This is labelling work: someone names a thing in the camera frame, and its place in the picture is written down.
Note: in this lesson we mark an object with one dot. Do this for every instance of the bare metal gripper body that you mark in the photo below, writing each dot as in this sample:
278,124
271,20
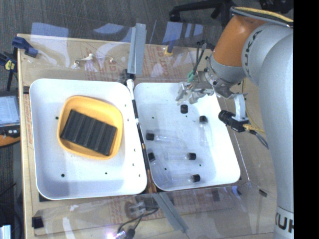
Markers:
208,83

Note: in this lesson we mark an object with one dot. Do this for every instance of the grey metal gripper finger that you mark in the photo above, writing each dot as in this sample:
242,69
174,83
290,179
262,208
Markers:
195,97
181,92

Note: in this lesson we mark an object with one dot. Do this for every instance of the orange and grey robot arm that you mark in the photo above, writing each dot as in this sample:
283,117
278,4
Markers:
276,88

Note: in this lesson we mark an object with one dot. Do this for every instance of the clear plastic bottle, black cap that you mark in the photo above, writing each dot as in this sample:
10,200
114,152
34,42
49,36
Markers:
184,108
191,156
196,178
151,156
203,119
150,136

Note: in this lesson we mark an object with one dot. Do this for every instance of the white plastic tray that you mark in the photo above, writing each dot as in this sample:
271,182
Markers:
174,123
82,180

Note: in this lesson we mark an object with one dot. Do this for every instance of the thin black and white rod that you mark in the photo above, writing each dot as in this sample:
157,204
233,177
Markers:
136,117

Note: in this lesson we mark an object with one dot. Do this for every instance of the brown cardboard board, red print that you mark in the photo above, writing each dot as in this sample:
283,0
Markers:
249,158

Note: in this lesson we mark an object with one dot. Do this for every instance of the black ribbed plastic insert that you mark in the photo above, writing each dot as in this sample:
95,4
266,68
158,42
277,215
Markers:
88,132

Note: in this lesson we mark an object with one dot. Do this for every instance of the yellow plate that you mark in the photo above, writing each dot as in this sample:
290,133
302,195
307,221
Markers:
74,103

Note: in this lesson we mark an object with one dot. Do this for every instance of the black cylinder on white bracket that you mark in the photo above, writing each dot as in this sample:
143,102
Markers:
235,119

